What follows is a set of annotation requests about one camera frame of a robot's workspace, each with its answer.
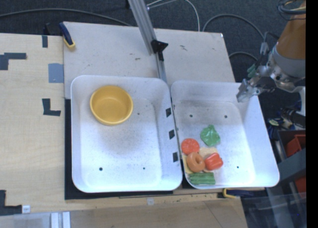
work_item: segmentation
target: orange donut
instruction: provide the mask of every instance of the orange donut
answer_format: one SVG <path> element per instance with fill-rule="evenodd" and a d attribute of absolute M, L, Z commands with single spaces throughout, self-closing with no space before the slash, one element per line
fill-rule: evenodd
<path fill-rule="evenodd" d="M 187 164 L 193 172 L 200 172 L 205 168 L 203 157 L 197 152 L 192 152 L 187 156 Z"/>

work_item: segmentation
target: white tray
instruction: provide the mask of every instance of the white tray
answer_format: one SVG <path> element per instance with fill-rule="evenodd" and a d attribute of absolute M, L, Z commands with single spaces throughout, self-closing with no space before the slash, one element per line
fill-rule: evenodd
<path fill-rule="evenodd" d="M 105 126 L 89 107 L 92 93 L 116 85 L 132 97 L 131 117 Z M 71 85 L 72 178 L 86 193 L 169 191 L 182 181 L 167 84 L 158 78 L 79 76 Z"/>
<path fill-rule="evenodd" d="M 214 125 L 221 138 L 216 148 L 224 165 L 214 171 L 216 184 L 192 184 L 195 188 L 271 187 L 279 181 L 258 97 L 238 103 L 238 88 L 239 83 L 190 80 L 171 87 L 179 142 L 194 138 L 208 147 L 200 139 L 208 125 Z"/>

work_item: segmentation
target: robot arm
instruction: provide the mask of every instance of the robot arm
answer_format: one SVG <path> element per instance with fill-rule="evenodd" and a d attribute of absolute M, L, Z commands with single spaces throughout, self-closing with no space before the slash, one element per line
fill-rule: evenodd
<path fill-rule="evenodd" d="M 260 60 L 248 70 L 250 79 L 244 79 L 237 94 L 238 102 L 249 100 L 253 95 L 272 92 L 280 88 L 290 93 L 304 88 L 306 77 L 306 0 L 294 10 L 284 6 L 296 0 L 282 0 L 279 9 L 292 14 L 279 40 L 268 54 L 267 63 Z"/>

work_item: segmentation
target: black clamp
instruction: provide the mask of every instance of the black clamp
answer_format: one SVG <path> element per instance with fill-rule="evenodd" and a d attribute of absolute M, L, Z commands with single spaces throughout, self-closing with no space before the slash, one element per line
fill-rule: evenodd
<path fill-rule="evenodd" d="M 167 43 L 160 42 L 158 40 L 151 41 L 151 47 L 153 48 L 154 53 L 158 53 L 159 60 L 163 61 L 163 50 L 168 46 Z"/>

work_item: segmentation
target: yellow plate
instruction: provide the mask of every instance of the yellow plate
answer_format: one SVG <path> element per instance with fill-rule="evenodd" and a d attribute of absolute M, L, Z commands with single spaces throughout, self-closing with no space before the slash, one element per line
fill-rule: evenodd
<path fill-rule="evenodd" d="M 95 118 L 108 126 L 125 122 L 133 112 L 133 100 L 124 89 L 106 85 L 97 89 L 90 98 L 90 109 Z"/>

